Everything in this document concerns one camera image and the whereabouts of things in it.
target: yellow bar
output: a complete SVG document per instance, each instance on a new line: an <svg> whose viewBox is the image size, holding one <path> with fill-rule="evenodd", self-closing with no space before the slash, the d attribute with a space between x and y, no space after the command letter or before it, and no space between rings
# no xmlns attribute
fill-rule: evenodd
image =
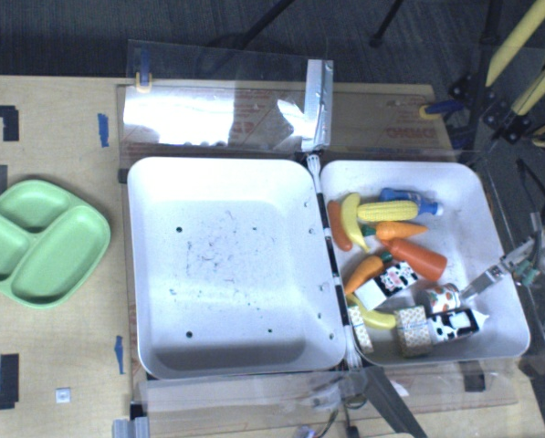
<svg viewBox="0 0 545 438"><path fill-rule="evenodd" d="M545 19L545 0L536 0L491 59L487 73L490 87Z"/></svg>
<svg viewBox="0 0 545 438"><path fill-rule="evenodd" d="M534 82L519 95L511 109L518 115L526 115L545 94L545 69Z"/></svg>

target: table surface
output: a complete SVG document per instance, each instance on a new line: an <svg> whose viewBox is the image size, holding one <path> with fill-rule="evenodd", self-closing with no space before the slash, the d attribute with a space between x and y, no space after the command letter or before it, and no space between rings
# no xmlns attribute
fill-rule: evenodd
<svg viewBox="0 0 545 438"><path fill-rule="evenodd" d="M20 112L20 141L3 141L0 164L8 185L28 178L56 183L99 209L110 222L107 253L67 302L53 309L21 306L0 293L0 355L18 353L19 402L0 411L0 437L111 436L115 419L128 417L132 397L129 303L119 169L117 87L121 78L0 77L0 105ZM101 147L98 114L109 119L109 146ZM114 343L124 338L124 373ZM417 413L429 436L541 437L545 427L529 380L513 369L516 401L451 412ZM56 403L57 388L71 389ZM382 418L356 422L362 436L387 435ZM226 436L291 436L293 429ZM333 427L328 437L343 436Z"/></svg>

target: divided plate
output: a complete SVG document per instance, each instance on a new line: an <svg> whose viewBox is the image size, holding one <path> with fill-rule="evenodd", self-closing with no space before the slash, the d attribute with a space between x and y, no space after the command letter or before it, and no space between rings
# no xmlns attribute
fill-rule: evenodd
<svg viewBox="0 0 545 438"><path fill-rule="evenodd" d="M29 180L0 196L0 292L33 308L67 300L110 243L93 207L49 182Z"/></svg>

